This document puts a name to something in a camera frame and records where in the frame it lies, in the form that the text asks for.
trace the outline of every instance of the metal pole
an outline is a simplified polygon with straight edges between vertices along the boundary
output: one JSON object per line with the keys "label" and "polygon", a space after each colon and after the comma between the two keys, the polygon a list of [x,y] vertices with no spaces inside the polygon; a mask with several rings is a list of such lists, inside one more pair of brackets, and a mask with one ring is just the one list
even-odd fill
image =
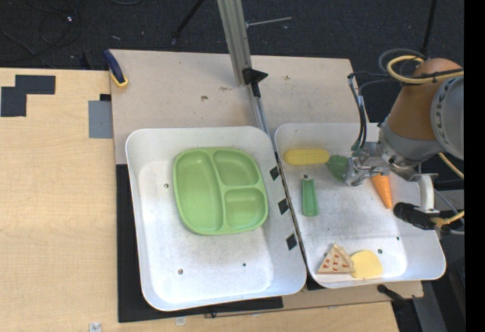
{"label": "metal pole", "polygon": [[246,84],[244,81],[243,71],[252,68],[252,65],[241,0],[217,0],[217,4],[221,13],[236,82],[239,86],[246,85],[258,127],[270,136],[261,96],[255,94],[252,85]]}

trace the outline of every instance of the orange carrot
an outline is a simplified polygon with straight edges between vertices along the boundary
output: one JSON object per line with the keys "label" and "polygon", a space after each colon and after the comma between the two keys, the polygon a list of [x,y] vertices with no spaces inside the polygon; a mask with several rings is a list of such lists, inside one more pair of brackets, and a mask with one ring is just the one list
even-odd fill
{"label": "orange carrot", "polygon": [[386,208],[392,208],[393,195],[391,194],[391,185],[389,182],[389,176],[376,174],[375,176],[371,177],[371,180]]}

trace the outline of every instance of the white tray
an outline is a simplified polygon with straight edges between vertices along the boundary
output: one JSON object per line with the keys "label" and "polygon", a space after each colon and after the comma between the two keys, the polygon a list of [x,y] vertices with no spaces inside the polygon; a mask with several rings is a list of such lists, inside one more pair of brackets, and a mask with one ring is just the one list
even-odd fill
{"label": "white tray", "polygon": [[[186,149],[232,147],[258,164],[268,195],[268,219],[255,230],[203,236],[188,230],[177,210],[172,167]],[[142,292],[162,311],[293,294],[306,267],[270,138],[255,127],[142,129],[126,144]]]}
{"label": "white tray", "polygon": [[[338,288],[401,280],[434,280],[441,277],[446,260],[433,230],[421,230],[396,218],[385,208],[371,181],[345,186],[335,179],[325,164],[291,166],[283,160],[288,149],[317,147],[331,155],[350,156],[358,136],[358,124],[285,124],[275,134],[283,175],[305,260],[313,279],[323,287]],[[368,141],[376,141],[377,125],[368,126]],[[302,213],[301,180],[314,179],[319,215]],[[393,202],[421,201],[416,183],[391,174]],[[363,280],[350,274],[315,274],[324,253],[340,244],[349,254],[370,249],[383,265],[382,277]]]}

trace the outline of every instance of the pizza slice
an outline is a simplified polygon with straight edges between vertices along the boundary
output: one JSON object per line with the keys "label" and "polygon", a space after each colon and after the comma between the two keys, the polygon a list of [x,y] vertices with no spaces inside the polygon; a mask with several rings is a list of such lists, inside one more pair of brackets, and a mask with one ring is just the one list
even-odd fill
{"label": "pizza slice", "polygon": [[346,274],[354,271],[354,262],[350,255],[342,246],[335,243],[324,256],[324,260],[317,269],[317,274]]}

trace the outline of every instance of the black clip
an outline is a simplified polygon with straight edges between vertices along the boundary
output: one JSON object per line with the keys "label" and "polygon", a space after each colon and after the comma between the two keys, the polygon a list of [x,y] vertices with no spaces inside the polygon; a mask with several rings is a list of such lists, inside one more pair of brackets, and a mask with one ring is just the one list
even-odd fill
{"label": "black clip", "polygon": [[388,289],[386,285],[378,285],[377,290],[379,290],[380,293],[390,297],[394,301],[395,310],[399,310],[405,307],[406,300],[400,294]]}
{"label": "black clip", "polygon": [[252,68],[245,68],[242,70],[242,78],[244,79],[244,84],[251,84],[252,94],[261,98],[261,93],[259,92],[258,83],[262,81],[268,74],[261,72]]}

